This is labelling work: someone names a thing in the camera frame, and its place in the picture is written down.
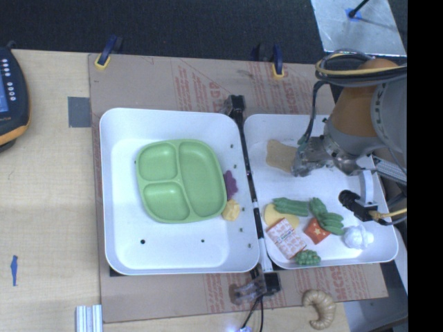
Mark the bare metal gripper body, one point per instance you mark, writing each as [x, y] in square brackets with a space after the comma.
[320, 156]

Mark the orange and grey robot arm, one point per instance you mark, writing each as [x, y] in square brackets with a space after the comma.
[356, 116]

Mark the white plastic tray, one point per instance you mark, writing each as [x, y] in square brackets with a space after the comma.
[322, 185]
[173, 247]

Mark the tan flat biscuit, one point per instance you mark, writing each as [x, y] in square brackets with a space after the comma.
[278, 156]

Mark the green pea pods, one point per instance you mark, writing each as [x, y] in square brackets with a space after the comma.
[292, 207]
[328, 220]

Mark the thin black and white rod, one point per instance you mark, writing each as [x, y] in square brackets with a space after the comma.
[250, 178]

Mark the red packet with yellow star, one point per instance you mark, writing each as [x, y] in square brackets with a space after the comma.
[315, 233]

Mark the yellow round slice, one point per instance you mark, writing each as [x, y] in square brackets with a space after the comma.
[271, 216]

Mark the white crumpled lump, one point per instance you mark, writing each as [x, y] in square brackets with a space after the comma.
[356, 237]

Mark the orange and white carton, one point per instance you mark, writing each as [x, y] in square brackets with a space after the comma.
[285, 239]

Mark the purple grapes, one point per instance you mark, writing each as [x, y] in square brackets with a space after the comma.
[231, 185]

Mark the green grapes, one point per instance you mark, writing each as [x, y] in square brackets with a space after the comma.
[307, 258]

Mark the yellow lumpy toy food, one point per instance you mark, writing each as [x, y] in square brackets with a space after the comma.
[231, 211]

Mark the green divided plate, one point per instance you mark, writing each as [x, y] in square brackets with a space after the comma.
[197, 178]

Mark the tan croissant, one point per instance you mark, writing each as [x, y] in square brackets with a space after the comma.
[325, 310]

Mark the brown cardboard board red print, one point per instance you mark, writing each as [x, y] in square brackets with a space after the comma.
[166, 81]

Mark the black cylinder on white bracket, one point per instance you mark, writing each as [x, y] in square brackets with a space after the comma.
[356, 204]

